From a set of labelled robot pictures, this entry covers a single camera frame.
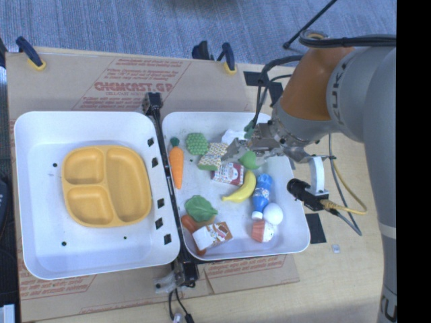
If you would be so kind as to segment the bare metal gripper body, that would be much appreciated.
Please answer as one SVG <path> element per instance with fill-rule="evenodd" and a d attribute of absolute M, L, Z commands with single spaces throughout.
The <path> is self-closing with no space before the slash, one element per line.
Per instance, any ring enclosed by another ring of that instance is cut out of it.
<path fill-rule="evenodd" d="M 265 157 L 286 155 L 294 162 L 305 160 L 305 140 L 278 122 L 257 123 L 248 146 Z"/>

